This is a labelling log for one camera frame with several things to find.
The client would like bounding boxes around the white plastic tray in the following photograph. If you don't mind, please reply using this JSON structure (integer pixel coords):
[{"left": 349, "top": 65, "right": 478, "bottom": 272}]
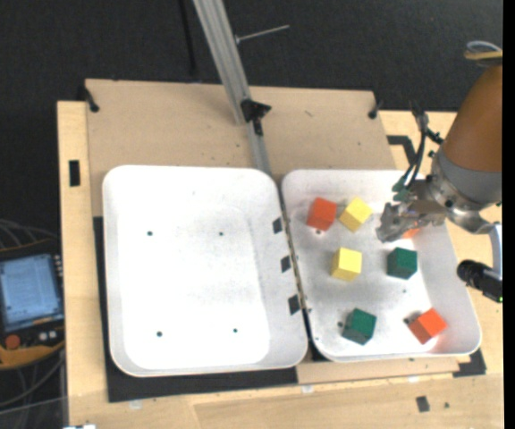
[
  {"left": 101, "top": 164, "right": 309, "bottom": 378},
  {"left": 280, "top": 168, "right": 483, "bottom": 363}
]

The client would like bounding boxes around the flat brown board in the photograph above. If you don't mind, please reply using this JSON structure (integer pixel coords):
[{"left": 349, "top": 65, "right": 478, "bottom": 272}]
[{"left": 83, "top": 77, "right": 474, "bottom": 386}]

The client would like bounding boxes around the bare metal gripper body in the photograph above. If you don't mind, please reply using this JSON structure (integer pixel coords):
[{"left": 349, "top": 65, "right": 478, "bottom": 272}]
[{"left": 391, "top": 177, "right": 501, "bottom": 234}]

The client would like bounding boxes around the black cylinder on white bracket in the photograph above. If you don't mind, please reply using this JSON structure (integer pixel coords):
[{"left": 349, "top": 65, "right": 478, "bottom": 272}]
[{"left": 456, "top": 223, "right": 503, "bottom": 304}]

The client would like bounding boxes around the yellow cube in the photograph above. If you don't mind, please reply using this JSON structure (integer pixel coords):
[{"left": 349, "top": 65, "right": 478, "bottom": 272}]
[
  {"left": 338, "top": 196, "right": 374, "bottom": 233},
  {"left": 329, "top": 246, "right": 364, "bottom": 282}
]

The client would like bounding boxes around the green cube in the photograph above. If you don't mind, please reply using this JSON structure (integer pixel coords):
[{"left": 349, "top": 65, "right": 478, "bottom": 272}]
[
  {"left": 385, "top": 246, "right": 419, "bottom": 281},
  {"left": 341, "top": 307, "right": 378, "bottom": 347}
]

